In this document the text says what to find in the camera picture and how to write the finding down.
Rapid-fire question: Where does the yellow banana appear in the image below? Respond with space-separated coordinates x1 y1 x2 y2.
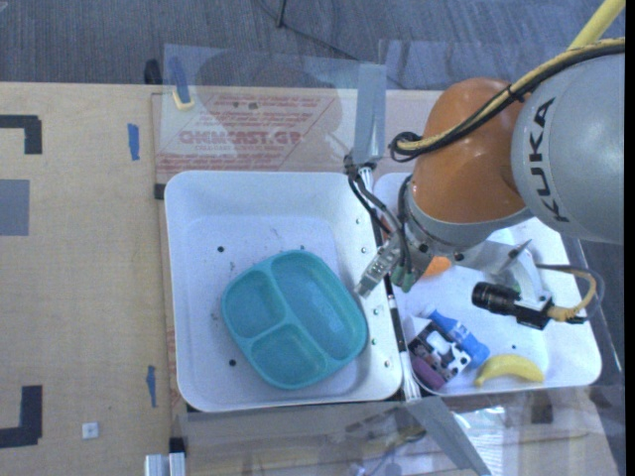
473 353 546 389

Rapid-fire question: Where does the white plastic tray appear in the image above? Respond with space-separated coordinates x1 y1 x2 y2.
163 169 405 414
372 172 604 398

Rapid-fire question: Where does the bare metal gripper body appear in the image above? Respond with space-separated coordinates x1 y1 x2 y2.
377 221 493 275

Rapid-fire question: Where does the teal divided plate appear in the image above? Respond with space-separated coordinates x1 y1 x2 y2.
219 248 370 392

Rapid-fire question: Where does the thin black and white rod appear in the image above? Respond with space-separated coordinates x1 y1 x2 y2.
368 200 424 403

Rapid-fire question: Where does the black cylinder on white bracket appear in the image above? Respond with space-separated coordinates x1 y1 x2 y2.
470 239 556 331

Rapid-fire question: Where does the white and purple printed carton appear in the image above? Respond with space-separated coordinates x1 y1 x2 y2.
405 314 473 393

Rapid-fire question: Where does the blue plastic bottle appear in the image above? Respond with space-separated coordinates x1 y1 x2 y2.
427 308 491 370

